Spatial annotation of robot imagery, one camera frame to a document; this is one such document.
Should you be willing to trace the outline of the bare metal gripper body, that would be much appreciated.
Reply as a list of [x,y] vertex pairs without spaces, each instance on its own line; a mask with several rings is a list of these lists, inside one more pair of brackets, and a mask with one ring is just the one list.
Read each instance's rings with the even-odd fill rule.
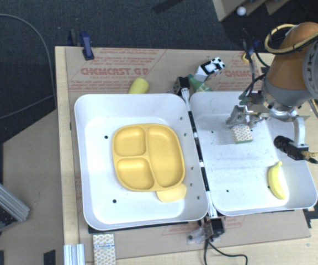
[[244,107],[245,122],[250,116],[258,116],[262,120],[275,118],[281,121],[291,121],[298,113],[294,107],[277,101],[269,92],[243,92],[239,96],[238,106]]

